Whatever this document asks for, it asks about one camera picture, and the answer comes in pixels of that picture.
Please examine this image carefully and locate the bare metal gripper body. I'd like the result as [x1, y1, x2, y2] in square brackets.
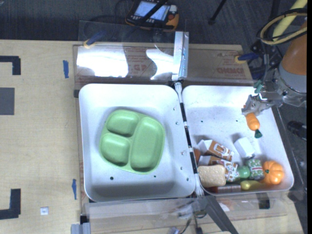
[258, 68, 307, 107]

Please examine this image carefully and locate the orange carrot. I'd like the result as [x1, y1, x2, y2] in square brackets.
[245, 112, 263, 139]

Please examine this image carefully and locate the white plastic tray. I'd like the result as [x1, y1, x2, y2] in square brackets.
[181, 84, 295, 196]
[78, 83, 197, 203]

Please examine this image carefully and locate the brown cardboard board red print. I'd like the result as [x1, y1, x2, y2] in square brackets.
[73, 44, 289, 218]

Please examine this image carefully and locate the green and white can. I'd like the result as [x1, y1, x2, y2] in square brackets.
[245, 157, 265, 181]

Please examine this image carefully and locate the thin black and white rod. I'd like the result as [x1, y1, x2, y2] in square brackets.
[174, 81, 204, 196]

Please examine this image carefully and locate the orange pumpkin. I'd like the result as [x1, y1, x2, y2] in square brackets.
[262, 160, 285, 186]

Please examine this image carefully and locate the tan bread slice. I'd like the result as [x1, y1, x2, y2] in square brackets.
[197, 164, 227, 188]

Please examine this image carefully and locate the brown packet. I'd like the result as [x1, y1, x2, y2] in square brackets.
[209, 184, 242, 194]

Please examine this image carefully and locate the green divided plate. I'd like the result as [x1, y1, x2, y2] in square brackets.
[98, 109, 166, 175]

